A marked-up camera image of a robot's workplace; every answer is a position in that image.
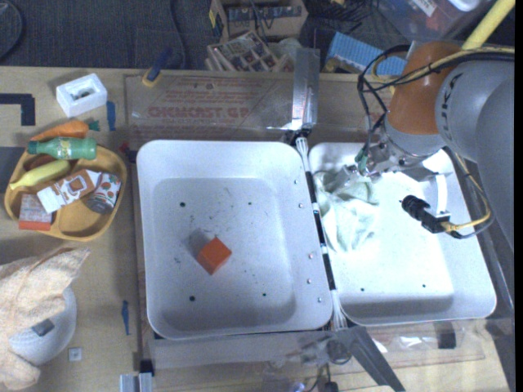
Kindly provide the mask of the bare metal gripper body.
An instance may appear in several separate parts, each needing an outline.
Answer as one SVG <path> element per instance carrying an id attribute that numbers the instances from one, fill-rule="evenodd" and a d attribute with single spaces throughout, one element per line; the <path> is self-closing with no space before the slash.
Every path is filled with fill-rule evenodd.
<path id="1" fill-rule="evenodd" d="M 398 172 L 412 166 L 413 156 L 387 135 L 380 135 L 375 142 L 366 141 L 359 152 L 359 172 L 363 176 Z"/>

